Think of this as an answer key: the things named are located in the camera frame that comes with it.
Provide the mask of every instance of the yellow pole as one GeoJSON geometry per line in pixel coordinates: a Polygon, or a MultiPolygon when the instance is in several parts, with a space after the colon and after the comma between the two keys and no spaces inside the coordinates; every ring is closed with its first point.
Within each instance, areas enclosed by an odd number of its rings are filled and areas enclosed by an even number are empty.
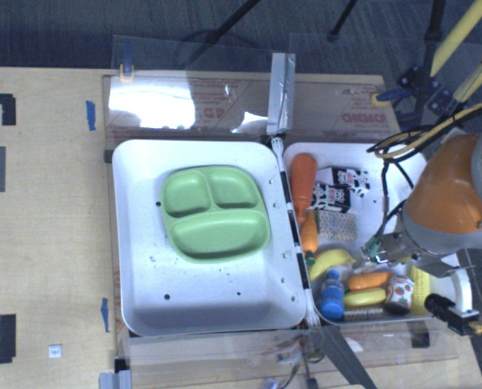
{"type": "Polygon", "coordinates": [[[482,63],[476,68],[476,71],[473,75],[469,76],[462,85],[454,92],[453,98],[456,99],[458,102],[466,102],[471,95],[475,93],[475,91],[480,87],[482,84],[482,63]]]}
{"type": "Polygon", "coordinates": [[[444,66],[453,52],[463,42],[469,32],[476,26],[482,18],[482,0],[475,0],[467,9],[464,16],[453,27],[450,34],[444,39],[438,47],[433,58],[432,70],[430,76],[435,76],[444,66]]]}

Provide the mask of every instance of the clear plastic panel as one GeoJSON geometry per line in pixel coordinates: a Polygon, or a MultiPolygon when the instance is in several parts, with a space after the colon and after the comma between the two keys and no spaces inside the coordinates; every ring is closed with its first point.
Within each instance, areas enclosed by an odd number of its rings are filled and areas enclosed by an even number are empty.
{"type": "MultiPolygon", "coordinates": [[[[374,324],[344,329],[343,337],[365,368],[406,365],[455,359],[455,336],[445,327],[428,321],[412,334],[405,323],[374,324]]],[[[336,372],[321,347],[319,330],[300,329],[122,340],[134,387],[151,389],[234,381],[253,389],[270,381],[283,386],[294,373],[305,374],[305,361],[316,376],[336,372]]]]}
{"type": "Polygon", "coordinates": [[[115,36],[107,148],[128,139],[259,139],[273,52],[115,36]]]}

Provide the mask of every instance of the cow print carton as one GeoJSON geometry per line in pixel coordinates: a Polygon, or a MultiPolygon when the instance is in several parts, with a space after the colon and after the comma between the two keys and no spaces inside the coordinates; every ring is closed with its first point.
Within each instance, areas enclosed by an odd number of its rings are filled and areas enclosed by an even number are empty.
{"type": "Polygon", "coordinates": [[[351,208],[351,192],[346,186],[332,186],[315,182],[309,209],[347,213],[351,208]]]}
{"type": "Polygon", "coordinates": [[[359,197],[370,190],[369,172],[341,167],[326,167],[317,171],[317,180],[332,186],[346,186],[359,197]]]}

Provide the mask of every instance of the toy banana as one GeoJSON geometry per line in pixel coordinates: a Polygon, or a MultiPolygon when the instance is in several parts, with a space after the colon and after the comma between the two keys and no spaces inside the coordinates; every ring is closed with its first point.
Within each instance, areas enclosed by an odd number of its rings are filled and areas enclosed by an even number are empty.
{"type": "Polygon", "coordinates": [[[429,274],[412,265],[410,278],[416,283],[412,293],[412,314],[421,315],[426,312],[424,300],[429,295],[429,274]]]}
{"type": "Polygon", "coordinates": [[[309,267],[309,280],[317,280],[334,265],[354,263],[355,261],[356,260],[344,249],[325,250],[316,256],[314,265],[309,267]]]}
{"type": "Polygon", "coordinates": [[[386,291],[381,287],[349,291],[343,298],[346,307],[370,306],[386,300],[386,291]]]}

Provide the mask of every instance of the white plastic tray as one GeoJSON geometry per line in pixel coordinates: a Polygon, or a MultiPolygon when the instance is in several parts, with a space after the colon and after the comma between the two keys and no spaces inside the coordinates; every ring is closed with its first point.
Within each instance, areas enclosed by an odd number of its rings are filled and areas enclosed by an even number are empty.
{"type": "Polygon", "coordinates": [[[131,140],[113,154],[122,315],[140,336],[296,326],[305,316],[284,191],[273,152],[259,143],[131,140]],[[268,245],[227,262],[193,263],[170,246],[160,201],[180,169],[232,165],[256,182],[268,245]]]}

